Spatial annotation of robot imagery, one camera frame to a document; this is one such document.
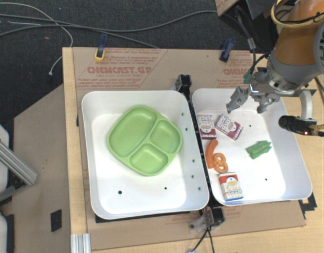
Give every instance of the black floor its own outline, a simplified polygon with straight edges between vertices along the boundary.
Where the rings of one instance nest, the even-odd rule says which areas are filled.
[[[214,0],[0,0],[28,4],[41,9],[55,20],[83,26],[115,30],[149,27],[168,22],[197,11],[215,11]],[[245,0],[238,2],[246,11]],[[1,5],[0,14],[46,18],[25,6]],[[226,15],[234,17],[233,9]],[[20,18],[0,16],[0,33],[25,27],[10,22],[50,24]],[[274,27],[263,15],[253,22],[259,38],[257,52],[273,48]],[[73,46],[97,47],[100,33],[68,28],[74,38]],[[194,15],[176,23],[145,32],[121,35],[149,43],[159,48],[216,50],[227,38],[236,40],[236,50],[248,50],[240,27],[228,16],[215,13]],[[5,125],[50,91],[62,84],[61,62],[49,71],[61,56],[62,47],[70,45],[69,36],[58,27],[34,28],[0,36],[0,123]],[[108,47],[147,47],[110,36]]]

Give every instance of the white cable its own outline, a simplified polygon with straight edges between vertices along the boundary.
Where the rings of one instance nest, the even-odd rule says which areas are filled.
[[[17,6],[26,6],[26,7],[30,7],[30,8],[32,8],[32,9],[35,9],[36,11],[39,11],[41,14],[43,14],[43,15],[45,15],[47,18],[49,18],[50,20],[54,20],[54,19],[52,19],[49,15],[47,15],[46,13],[44,13],[42,10],[40,10],[40,9],[38,9],[38,8],[36,8],[36,7],[34,7],[34,6],[31,6],[31,5],[27,5],[27,4],[20,4],[20,3],[14,3],[14,2],[0,2],[0,5],[17,5]],[[71,35],[71,33],[70,32],[68,32],[68,30],[66,29],[66,28],[64,28],[64,27],[62,27],[61,26],[61,28],[62,28],[62,30],[64,30],[67,34],[68,34],[68,36],[71,38],[71,44],[70,44],[70,46],[69,46],[69,48],[71,48],[72,46],[73,46],[73,43],[74,43],[74,40],[73,40],[73,37],[72,37],[72,35]],[[56,61],[55,61],[55,63],[52,65],[52,67],[51,67],[51,70],[50,70],[50,72],[49,72],[49,75],[53,75],[53,68],[57,65],[57,63],[60,61],[62,59],[62,56],[60,56]]]

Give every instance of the wooden edge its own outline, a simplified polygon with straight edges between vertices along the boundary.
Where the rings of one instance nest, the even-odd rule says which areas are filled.
[[[80,134],[76,126],[77,102],[72,48],[62,48],[63,83],[67,135],[68,186],[70,196],[71,234],[87,233],[83,188]]]

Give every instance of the pretzel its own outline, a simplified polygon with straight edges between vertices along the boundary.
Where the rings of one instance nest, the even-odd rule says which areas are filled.
[[[222,153],[215,153],[213,155],[214,169],[218,173],[226,173],[229,170],[229,167],[226,163],[226,158]]]

